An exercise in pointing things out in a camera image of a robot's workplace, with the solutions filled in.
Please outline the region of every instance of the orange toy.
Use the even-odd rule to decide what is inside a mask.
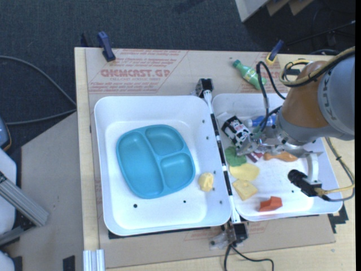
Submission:
[[[282,207],[282,199],[277,196],[271,196],[269,200],[261,202],[259,211],[260,212],[274,211],[280,207]]]

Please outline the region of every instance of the blue plate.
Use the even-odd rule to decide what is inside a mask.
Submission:
[[[116,147],[121,172],[132,192],[144,199],[179,191],[194,179],[186,142],[168,125],[151,125],[123,134]]]

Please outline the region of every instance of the gray carpet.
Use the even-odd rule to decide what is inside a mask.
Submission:
[[[0,0],[0,55],[36,65],[76,100],[74,47],[81,34],[99,46],[105,31],[113,47],[135,49],[270,51],[355,19],[355,0],[315,0],[298,15],[283,7],[273,17],[261,8],[242,23],[235,0]],[[285,45],[281,53],[338,52],[355,45],[355,25]],[[38,71],[0,59],[0,115],[14,150],[64,117],[41,123],[74,105]]]

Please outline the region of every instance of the white tray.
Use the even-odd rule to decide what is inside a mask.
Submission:
[[[187,96],[104,97],[94,108],[99,149],[104,221],[116,235],[219,226],[231,207],[217,141],[207,104]],[[117,161],[119,137],[148,125],[170,125],[181,134],[195,164],[195,178],[186,188],[156,199],[131,192]],[[214,190],[200,190],[198,178],[214,173]]]
[[[277,94],[269,94],[270,110],[279,107],[284,102]],[[214,114],[217,118],[219,129],[223,123],[232,116],[240,120],[250,117],[265,115],[263,96],[261,94],[220,94],[213,99]],[[223,148],[231,146],[230,139],[221,131]],[[338,188],[327,153],[321,139],[315,143],[304,146],[307,151],[322,152],[318,157],[319,180],[323,183],[322,188]],[[342,207],[342,202],[327,202],[319,197],[309,198],[299,188],[290,183],[288,173],[292,169],[307,174],[306,159],[298,159],[295,162],[287,163],[278,159],[269,161],[261,158],[256,162],[260,168],[258,177],[251,183],[258,189],[258,193],[251,198],[242,201],[236,190],[232,187],[236,210],[246,220],[262,221],[275,218],[318,215],[323,213],[335,213]],[[236,179],[230,175],[230,182]],[[283,206],[270,212],[258,212],[260,202],[268,200],[270,196],[281,197]],[[340,199],[340,193],[330,194],[332,199]]]

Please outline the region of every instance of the green toy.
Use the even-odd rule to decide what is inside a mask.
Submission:
[[[243,65],[239,60],[233,62],[233,66],[241,72],[241,75],[245,80],[247,80],[250,84],[252,84],[256,89],[258,90],[261,89],[258,82],[258,75],[252,67]],[[264,77],[261,77],[261,81],[263,85],[265,85],[267,82],[267,80]]]
[[[247,158],[243,156],[237,156],[236,147],[228,147],[224,150],[227,162],[232,167],[238,167],[247,162]]]

